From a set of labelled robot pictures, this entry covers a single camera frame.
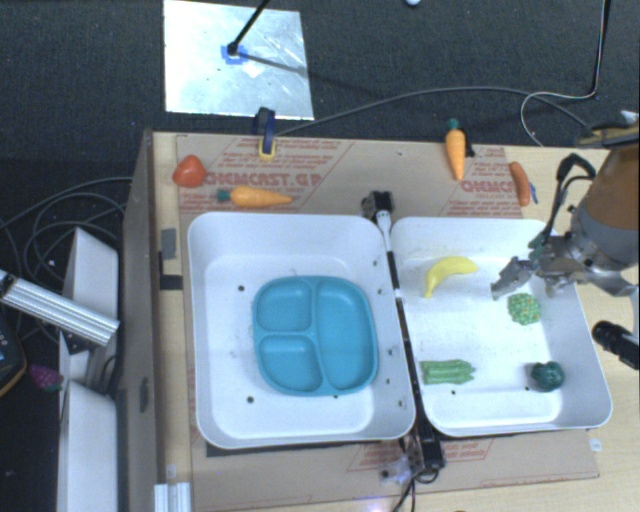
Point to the yellow banana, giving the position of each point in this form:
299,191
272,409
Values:
445,270

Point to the black cylinder on white bracket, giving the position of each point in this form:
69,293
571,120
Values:
617,342

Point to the purple grapes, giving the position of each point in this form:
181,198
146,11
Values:
45,378

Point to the white plastic tray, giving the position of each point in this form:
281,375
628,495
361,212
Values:
225,320
490,345

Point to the red tomato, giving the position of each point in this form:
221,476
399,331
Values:
189,171

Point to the orange sausage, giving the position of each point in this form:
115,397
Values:
520,184

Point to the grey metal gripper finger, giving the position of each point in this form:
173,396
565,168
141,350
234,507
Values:
556,289
510,279

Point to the blue divided plate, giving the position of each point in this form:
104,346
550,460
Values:
320,335

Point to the dark green broccoli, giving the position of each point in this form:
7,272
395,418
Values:
547,376

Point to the green asparagus bundle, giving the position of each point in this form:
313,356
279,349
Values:
445,372

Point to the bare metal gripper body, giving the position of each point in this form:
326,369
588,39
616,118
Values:
562,262

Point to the light green grapes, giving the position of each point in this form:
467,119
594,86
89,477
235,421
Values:
524,309

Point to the brown cardboard board, red print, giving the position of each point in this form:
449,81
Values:
410,170

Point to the thin black and white rod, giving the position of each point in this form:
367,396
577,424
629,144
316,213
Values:
400,300

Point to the orange carrot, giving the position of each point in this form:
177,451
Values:
455,150
260,197

